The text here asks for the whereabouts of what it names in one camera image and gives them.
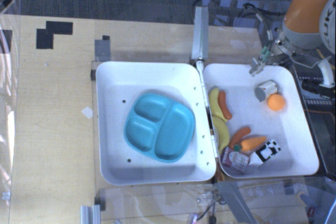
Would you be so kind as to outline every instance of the white sticker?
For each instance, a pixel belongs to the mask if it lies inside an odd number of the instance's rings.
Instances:
[[[88,119],[93,117],[93,110],[90,109],[88,106],[82,110],[82,113],[87,117]]]

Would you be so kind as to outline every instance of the carrot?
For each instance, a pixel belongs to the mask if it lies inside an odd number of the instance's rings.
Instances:
[[[266,136],[252,137],[244,139],[240,142],[240,149],[242,151],[251,151],[257,146],[260,146],[266,141]]]
[[[221,108],[221,111],[222,111],[224,117],[227,120],[232,119],[232,114],[230,113],[230,111],[229,111],[229,109],[227,108],[227,105],[226,105],[226,93],[225,93],[225,91],[219,92],[218,104],[219,104],[219,107]]]
[[[239,141],[251,132],[250,127],[244,127],[238,130],[231,138],[229,143],[229,148],[234,149],[234,146],[239,143]]]

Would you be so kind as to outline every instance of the yellow toy banana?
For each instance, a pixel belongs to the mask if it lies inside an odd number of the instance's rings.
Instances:
[[[219,95],[219,88],[217,87],[213,88],[209,93],[211,115],[216,116],[222,119],[224,122],[226,122],[227,119],[224,117],[222,110],[220,109],[220,106],[218,104],[218,95]]]
[[[213,116],[212,117],[212,121],[218,131],[218,136],[219,136],[219,143],[218,143],[218,152],[219,154],[222,153],[223,149],[229,144],[230,142],[230,133],[229,133],[229,129],[226,126],[226,123],[216,117]]]

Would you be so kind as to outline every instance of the orange ball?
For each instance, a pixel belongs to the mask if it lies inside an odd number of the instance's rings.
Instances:
[[[279,111],[285,106],[284,98],[279,94],[272,94],[267,100],[268,107],[274,111]]]

